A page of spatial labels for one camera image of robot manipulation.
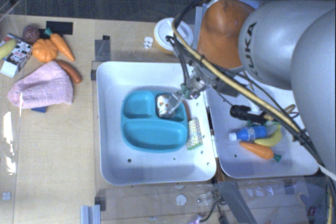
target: blue tray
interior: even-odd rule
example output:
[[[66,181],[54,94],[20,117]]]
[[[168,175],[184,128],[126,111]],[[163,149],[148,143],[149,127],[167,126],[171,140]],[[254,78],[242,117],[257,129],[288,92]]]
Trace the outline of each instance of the blue tray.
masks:
[[[121,108],[121,131],[132,148],[148,152],[172,152],[185,145],[188,121],[184,104],[175,117],[161,119],[156,114],[155,98],[159,91],[134,91],[126,96]]]

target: pink towel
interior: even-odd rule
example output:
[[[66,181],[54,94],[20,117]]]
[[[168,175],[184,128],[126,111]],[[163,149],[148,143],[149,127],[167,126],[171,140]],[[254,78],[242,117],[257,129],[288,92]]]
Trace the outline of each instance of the pink towel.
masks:
[[[17,81],[7,97],[14,105],[19,106],[21,92],[23,109],[60,103],[72,104],[74,94],[68,74],[54,61],[45,63],[30,75]]]

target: blue bottle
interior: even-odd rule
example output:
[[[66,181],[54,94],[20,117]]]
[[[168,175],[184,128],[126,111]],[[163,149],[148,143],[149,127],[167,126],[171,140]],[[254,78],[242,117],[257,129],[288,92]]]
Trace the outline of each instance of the blue bottle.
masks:
[[[238,133],[229,133],[229,139],[236,141],[237,139],[243,141],[253,141],[257,138],[264,138],[273,130],[268,130],[265,126],[251,126],[242,128]]]

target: white lid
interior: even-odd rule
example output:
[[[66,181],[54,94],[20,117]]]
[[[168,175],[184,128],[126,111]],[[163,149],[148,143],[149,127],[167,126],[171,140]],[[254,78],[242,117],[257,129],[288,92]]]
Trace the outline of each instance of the white lid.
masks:
[[[236,133],[229,133],[229,139],[230,139],[230,141],[236,141],[237,140],[237,134]]]
[[[154,37],[156,41],[166,50],[173,51],[172,45],[166,40],[166,36],[173,36],[172,22],[174,18],[166,18],[159,21],[154,28]],[[177,31],[184,38],[184,40],[191,45],[194,40],[194,35],[191,28],[185,23],[181,22]]]

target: sink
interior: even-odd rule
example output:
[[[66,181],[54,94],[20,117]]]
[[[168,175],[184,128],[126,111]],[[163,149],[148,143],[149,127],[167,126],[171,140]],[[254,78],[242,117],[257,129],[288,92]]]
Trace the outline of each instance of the sink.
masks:
[[[203,145],[188,150],[185,138],[171,150],[139,150],[123,137],[123,129],[130,138],[143,129],[140,121],[157,121],[149,105],[150,94],[133,97],[129,103],[141,109],[134,113],[123,108],[125,99],[134,92],[175,92],[183,82],[179,63],[104,62],[97,69],[98,113],[100,132],[100,165],[104,179],[113,185],[203,182],[216,172],[216,161],[205,98],[184,102],[189,119],[198,118]],[[122,115],[127,123],[122,124]],[[165,125],[176,136],[182,137],[181,120]],[[158,131],[155,125],[149,132]]]

